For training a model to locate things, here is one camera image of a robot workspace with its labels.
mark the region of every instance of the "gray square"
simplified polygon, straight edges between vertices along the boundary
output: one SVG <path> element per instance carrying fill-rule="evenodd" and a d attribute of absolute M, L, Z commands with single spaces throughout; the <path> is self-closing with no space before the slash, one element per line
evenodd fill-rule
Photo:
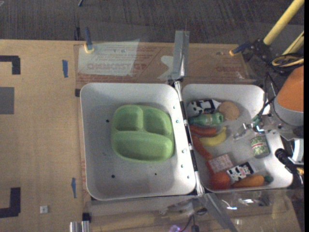
<path fill-rule="evenodd" d="M 13 87 L 0 87 L 0 114 L 14 114 Z"/>

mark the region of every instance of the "green bottle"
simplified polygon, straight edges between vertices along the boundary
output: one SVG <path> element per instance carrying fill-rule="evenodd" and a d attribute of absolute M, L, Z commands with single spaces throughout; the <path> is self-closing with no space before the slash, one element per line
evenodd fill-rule
<path fill-rule="evenodd" d="M 200 114 L 199 116 L 189 118 L 189 125 L 219 125 L 222 122 L 223 115 L 219 112 L 216 112 L 214 114 Z"/>

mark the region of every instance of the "carrot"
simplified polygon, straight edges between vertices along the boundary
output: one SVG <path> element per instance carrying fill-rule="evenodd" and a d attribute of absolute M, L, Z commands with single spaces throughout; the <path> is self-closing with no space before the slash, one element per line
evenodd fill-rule
<path fill-rule="evenodd" d="M 230 178 L 225 171 L 211 174 L 210 177 L 211 188 L 214 190 L 224 190 L 230 187 Z"/>
<path fill-rule="evenodd" d="M 217 133 L 217 129 L 214 127 L 203 128 L 203 127 L 198 127 L 195 125 L 189 125 L 189 128 L 192 133 L 195 133 L 197 135 L 204 136 L 204 137 L 212 137 Z"/>
<path fill-rule="evenodd" d="M 264 177 L 260 174 L 250 175 L 244 179 L 235 182 L 232 188 L 252 188 L 260 187 L 264 183 Z"/>
<path fill-rule="evenodd" d="M 211 153 L 209 153 L 201 144 L 198 137 L 196 135 L 191 135 L 192 143 L 195 148 L 195 150 L 206 160 L 212 159 Z"/>

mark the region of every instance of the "wooden surface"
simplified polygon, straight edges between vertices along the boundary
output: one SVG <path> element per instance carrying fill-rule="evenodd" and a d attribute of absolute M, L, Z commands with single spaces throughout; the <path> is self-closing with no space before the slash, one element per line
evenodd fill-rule
<path fill-rule="evenodd" d="M 79 98 L 74 94 L 74 46 L 77 44 L 0 40 L 0 55 L 21 58 L 20 75 L 12 75 L 11 63 L 0 62 L 0 87 L 14 87 L 14 114 L 0 115 L 0 208 L 8 207 L 10 188 L 21 188 L 21 213 L 17 217 L 1 218 L 0 231 L 66 232 L 71 221 L 82 220 L 86 193 L 82 178 Z M 68 62 L 67 78 L 62 60 Z M 77 198 L 73 196 L 72 178 L 76 178 Z M 40 205 L 48 205 L 49 213 L 40 214 Z M 291 219 L 282 216 L 278 224 L 286 220 L 289 224 L 286 228 L 293 226 L 299 231 L 293 208 L 289 206 L 288 210 Z M 95 217 L 93 231 L 130 228 L 128 231 L 149 232 L 168 231 L 170 227 L 166 223 L 158 227 L 157 220 L 148 213 L 121 214 L 108 219 L 106 222 L 106 217 Z M 203 225 L 206 231 L 223 231 L 211 221 L 213 225 L 208 221 Z M 254 217 L 247 221 L 261 220 Z"/>

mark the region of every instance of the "dark floor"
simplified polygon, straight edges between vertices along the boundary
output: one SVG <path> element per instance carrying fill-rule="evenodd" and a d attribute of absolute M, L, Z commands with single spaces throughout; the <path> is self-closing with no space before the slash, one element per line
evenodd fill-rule
<path fill-rule="evenodd" d="M 81 0 L 0 1 L 1 39 L 74 40 L 77 27 L 83 39 L 89 27 L 93 41 L 172 43 L 175 30 L 186 29 L 190 43 L 242 44 L 264 38 L 293 0 L 84 0 L 81 6 Z M 304 6 L 272 43 L 272 55 L 303 30 Z M 303 200 L 295 210 L 304 227 Z"/>

